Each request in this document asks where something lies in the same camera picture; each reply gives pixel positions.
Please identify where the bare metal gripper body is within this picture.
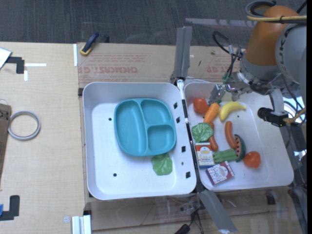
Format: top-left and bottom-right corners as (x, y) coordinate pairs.
(225, 72), (257, 94)

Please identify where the yellow banana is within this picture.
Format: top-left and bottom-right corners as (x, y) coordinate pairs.
(218, 101), (247, 121)

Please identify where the orange carrot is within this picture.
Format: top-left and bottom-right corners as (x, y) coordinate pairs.
(203, 102), (220, 124)

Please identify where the red tomato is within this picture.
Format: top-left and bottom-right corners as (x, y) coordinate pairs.
(193, 97), (210, 114)
(242, 151), (262, 169)

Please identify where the orange-brown sausage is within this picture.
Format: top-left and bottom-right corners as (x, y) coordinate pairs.
(208, 122), (219, 152)
(224, 120), (237, 150)

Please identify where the green lettuce leaf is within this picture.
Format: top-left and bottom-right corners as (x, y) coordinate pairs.
(191, 122), (214, 143)
(151, 153), (173, 176)

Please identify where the white plastic tray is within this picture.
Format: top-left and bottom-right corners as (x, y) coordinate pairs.
(183, 81), (295, 193)
(82, 81), (197, 201)

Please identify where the watermelon slice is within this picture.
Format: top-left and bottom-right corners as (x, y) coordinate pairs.
(234, 134), (246, 163)

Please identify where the green asparagus bundle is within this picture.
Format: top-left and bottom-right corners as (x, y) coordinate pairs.
(213, 148), (237, 164)

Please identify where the orange and white carton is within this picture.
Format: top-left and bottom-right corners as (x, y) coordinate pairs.
(195, 142), (215, 168)

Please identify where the pink and white carton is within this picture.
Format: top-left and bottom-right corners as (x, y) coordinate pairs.
(205, 160), (235, 185)

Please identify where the blue divided plate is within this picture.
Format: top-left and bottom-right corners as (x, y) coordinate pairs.
(114, 98), (177, 157)

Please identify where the brown cardboard board red print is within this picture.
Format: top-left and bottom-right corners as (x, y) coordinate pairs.
(77, 42), (303, 231)

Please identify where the white tape roll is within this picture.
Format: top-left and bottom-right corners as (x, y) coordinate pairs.
(8, 110), (41, 141)

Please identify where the brown cardboard piece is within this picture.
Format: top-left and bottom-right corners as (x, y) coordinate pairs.
(0, 103), (12, 180)

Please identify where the black cylinder on white bracket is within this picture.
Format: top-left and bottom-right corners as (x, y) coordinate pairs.
(257, 89), (289, 128)

